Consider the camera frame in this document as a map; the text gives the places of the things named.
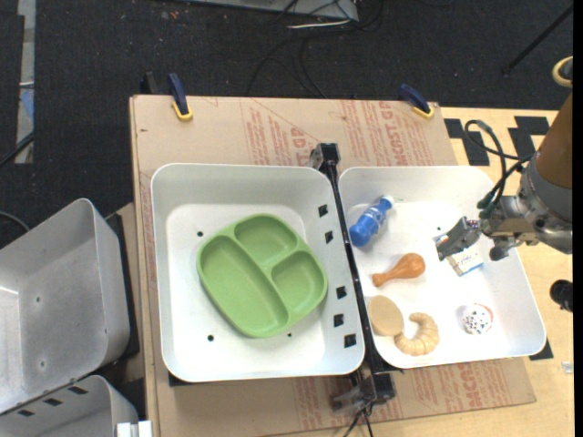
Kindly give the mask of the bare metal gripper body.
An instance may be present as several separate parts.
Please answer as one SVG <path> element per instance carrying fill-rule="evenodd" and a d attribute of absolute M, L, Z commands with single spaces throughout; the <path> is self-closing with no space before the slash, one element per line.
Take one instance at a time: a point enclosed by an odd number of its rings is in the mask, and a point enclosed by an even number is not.
<path fill-rule="evenodd" d="M 564 254 L 573 251 L 571 219 L 538 198 L 502 197 L 480 212 L 480 228 L 494 243 L 491 254 L 508 254 L 523 244 L 544 244 Z"/>

